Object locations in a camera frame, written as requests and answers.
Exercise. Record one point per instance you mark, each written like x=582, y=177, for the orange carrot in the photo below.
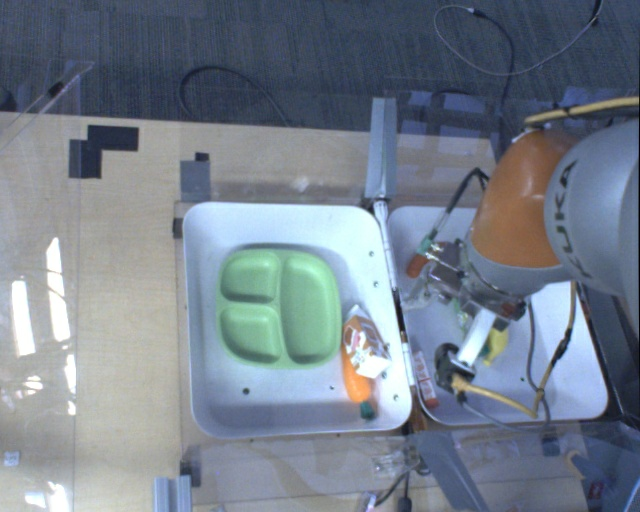
x=356, y=385

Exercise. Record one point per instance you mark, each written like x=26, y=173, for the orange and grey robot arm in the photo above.
x=520, y=200

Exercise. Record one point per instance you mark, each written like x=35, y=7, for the white plastic tray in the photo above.
x=280, y=400
x=575, y=380

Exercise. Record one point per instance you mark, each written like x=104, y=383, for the red sausage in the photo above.
x=416, y=265

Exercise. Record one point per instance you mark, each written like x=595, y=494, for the red and white packet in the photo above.
x=426, y=380

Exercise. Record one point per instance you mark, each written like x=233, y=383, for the brown and white carton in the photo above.
x=365, y=345

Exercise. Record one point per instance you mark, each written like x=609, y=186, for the thin black and white rod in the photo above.
x=386, y=235

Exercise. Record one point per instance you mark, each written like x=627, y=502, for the yellow banana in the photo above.
x=497, y=344

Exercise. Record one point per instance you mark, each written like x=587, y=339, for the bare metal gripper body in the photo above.
x=452, y=272

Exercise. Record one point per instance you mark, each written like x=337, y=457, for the black cylinder on white bracket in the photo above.
x=452, y=367

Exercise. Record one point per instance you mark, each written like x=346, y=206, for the clear plastic bottle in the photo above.
x=415, y=296

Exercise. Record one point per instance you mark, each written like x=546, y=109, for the green divided plate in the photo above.
x=305, y=310

